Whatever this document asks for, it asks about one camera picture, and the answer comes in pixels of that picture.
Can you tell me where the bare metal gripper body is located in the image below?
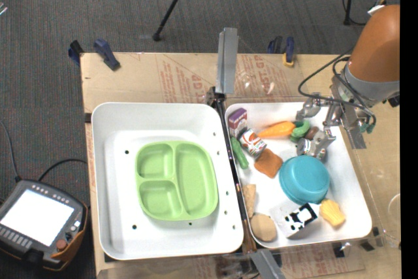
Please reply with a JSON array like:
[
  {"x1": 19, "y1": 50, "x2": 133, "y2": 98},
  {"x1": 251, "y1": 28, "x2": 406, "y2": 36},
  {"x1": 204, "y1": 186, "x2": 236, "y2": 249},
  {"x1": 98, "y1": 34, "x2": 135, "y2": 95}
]
[{"x1": 323, "y1": 74, "x2": 368, "y2": 140}]

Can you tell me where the purple and white carton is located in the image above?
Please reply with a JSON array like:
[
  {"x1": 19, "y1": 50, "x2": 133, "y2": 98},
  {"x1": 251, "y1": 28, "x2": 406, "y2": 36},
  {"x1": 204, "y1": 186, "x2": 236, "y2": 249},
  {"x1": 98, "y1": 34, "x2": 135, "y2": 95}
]
[{"x1": 227, "y1": 107, "x2": 248, "y2": 139}]

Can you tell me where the brown cardboard board red print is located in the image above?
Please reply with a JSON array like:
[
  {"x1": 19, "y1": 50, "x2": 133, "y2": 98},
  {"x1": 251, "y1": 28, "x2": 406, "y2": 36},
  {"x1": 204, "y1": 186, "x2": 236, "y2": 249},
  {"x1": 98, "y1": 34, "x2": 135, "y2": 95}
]
[{"x1": 80, "y1": 52, "x2": 401, "y2": 279}]

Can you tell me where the small silver can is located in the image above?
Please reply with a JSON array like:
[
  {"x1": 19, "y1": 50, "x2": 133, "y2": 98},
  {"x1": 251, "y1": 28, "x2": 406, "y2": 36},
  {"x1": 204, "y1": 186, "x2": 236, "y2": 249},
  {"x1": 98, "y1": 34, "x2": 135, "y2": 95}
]
[{"x1": 296, "y1": 137, "x2": 327, "y2": 161}]

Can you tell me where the tan round biscuit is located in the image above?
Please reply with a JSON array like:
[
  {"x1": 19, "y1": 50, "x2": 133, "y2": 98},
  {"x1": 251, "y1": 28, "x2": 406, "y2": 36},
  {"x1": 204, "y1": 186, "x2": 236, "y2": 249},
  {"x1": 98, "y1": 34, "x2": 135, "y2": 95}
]
[{"x1": 249, "y1": 212, "x2": 278, "y2": 243}]

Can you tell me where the blue bowl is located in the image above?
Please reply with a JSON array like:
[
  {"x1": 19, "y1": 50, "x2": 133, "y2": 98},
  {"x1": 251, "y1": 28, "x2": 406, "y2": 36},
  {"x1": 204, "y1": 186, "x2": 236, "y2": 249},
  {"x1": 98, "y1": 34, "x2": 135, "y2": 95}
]
[{"x1": 278, "y1": 154, "x2": 331, "y2": 206}]

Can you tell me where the yellow shell cake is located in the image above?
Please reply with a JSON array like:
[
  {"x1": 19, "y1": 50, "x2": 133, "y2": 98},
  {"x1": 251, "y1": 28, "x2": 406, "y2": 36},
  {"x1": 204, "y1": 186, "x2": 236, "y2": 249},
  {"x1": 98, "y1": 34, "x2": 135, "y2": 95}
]
[{"x1": 318, "y1": 198, "x2": 347, "y2": 228}]

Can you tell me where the orange carrot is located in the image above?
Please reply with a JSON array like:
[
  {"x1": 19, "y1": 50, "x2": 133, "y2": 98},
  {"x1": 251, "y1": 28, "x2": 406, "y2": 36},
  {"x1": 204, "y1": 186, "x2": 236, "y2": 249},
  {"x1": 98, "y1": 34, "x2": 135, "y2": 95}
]
[{"x1": 256, "y1": 120, "x2": 297, "y2": 139}]

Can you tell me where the thin black rod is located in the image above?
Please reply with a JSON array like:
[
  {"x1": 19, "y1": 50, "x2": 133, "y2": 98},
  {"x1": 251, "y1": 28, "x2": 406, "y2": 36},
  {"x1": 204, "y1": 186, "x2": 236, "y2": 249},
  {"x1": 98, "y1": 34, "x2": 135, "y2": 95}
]
[{"x1": 214, "y1": 100, "x2": 257, "y2": 254}]

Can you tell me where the green divided plate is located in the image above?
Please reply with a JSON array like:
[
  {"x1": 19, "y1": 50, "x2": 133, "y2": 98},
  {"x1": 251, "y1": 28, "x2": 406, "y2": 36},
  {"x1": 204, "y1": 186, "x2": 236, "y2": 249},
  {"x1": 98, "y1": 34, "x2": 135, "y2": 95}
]
[{"x1": 135, "y1": 140, "x2": 219, "y2": 222}]

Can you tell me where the tan waffle cone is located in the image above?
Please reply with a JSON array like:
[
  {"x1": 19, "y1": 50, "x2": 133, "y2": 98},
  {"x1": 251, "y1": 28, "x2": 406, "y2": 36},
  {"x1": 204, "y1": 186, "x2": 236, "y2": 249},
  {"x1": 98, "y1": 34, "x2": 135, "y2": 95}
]
[{"x1": 241, "y1": 183, "x2": 257, "y2": 220}]

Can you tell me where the brown toast slice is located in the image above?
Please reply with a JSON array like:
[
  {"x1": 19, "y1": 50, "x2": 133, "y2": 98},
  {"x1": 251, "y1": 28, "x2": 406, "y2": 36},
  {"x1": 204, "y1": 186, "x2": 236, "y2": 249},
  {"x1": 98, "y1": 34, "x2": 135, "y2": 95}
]
[{"x1": 253, "y1": 148, "x2": 284, "y2": 179}]

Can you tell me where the green bottle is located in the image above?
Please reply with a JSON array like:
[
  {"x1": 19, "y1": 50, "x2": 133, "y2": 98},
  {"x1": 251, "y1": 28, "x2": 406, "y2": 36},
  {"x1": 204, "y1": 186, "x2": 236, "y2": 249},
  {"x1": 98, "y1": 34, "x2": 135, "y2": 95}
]
[{"x1": 230, "y1": 136, "x2": 250, "y2": 170}]

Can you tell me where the red and white can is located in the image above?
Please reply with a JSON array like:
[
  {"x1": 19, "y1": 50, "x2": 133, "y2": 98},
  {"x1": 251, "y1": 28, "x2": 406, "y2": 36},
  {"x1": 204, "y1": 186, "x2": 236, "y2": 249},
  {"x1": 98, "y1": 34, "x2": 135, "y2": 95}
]
[{"x1": 238, "y1": 127, "x2": 268, "y2": 159}]

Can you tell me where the black and white carton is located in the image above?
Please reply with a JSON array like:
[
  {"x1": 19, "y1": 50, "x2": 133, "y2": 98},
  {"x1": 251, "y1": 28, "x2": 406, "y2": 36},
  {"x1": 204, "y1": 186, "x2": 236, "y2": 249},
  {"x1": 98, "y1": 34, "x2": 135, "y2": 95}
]
[{"x1": 270, "y1": 202, "x2": 321, "y2": 239}]

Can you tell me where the brown round toy food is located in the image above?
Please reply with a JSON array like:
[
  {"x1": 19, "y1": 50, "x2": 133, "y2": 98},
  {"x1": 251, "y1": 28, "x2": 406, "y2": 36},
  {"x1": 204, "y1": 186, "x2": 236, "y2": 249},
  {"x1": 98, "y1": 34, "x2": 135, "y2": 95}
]
[{"x1": 304, "y1": 125, "x2": 320, "y2": 141}]

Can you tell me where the white plastic tray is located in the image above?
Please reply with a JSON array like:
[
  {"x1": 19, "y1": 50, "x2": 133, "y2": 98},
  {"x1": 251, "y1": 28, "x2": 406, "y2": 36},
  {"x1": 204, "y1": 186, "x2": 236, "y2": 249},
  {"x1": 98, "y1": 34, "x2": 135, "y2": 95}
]
[
  {"x1": 224, "y1": 101, "x2": 374, "y2": 250},
  {"x1": 91, "y1": 101, "x2": 245, "y2": 261}
]

